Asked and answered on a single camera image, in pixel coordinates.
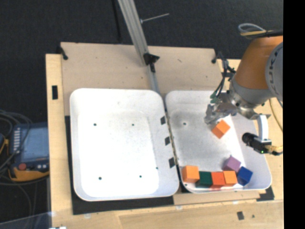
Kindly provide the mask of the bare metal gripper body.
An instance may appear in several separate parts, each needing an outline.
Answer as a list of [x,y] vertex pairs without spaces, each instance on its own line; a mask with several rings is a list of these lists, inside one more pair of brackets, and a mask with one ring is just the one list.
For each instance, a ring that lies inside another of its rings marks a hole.
[[254,110],[257,107],[244,100],[234,91],[222,92],[217,97],[215,110],[217,109],[236,109],[236,114],[240,114],[249,120],[255,120],[259,114]]

